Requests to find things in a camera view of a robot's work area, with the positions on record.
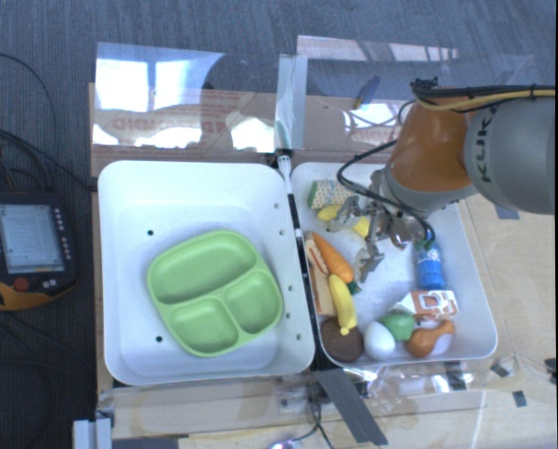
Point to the sausage in bun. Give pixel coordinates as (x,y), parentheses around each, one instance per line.
(315,257)

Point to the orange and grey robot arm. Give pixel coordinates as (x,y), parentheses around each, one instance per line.
(447,148)

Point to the thin black and white rod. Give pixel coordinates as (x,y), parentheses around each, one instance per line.
(289,185)

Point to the green divided plate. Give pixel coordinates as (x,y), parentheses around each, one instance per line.
(204,269)

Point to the brown cardboard board red print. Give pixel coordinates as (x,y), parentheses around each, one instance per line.
(508,269)

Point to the large yellow banana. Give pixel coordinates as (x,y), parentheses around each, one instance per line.
(343,302)

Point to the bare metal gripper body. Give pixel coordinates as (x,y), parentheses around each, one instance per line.
(391,225)

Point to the brown chicken drumstick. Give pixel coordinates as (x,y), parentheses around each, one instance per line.
(424,340)

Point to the white and orange carton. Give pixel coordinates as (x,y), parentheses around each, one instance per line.
(431,304)

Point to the white plastic tray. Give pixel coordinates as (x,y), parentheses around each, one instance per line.
(134,190)
(391,288)

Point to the blue bottle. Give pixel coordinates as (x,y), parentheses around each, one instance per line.
(430,265)

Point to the small yellow banana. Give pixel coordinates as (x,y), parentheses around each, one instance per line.
(328,212)

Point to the white egg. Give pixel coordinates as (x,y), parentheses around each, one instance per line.
(379,342)

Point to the brown round biscuit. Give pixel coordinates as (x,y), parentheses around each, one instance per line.
(341,340)

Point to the orange carrot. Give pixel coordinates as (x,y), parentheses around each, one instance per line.
(333,257)

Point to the tan bread slice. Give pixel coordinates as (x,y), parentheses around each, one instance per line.
(323,297)

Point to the green apple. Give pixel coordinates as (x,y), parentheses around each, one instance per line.
(399,325)

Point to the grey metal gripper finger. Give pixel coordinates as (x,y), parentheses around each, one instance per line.
(345,214)
(369,262)

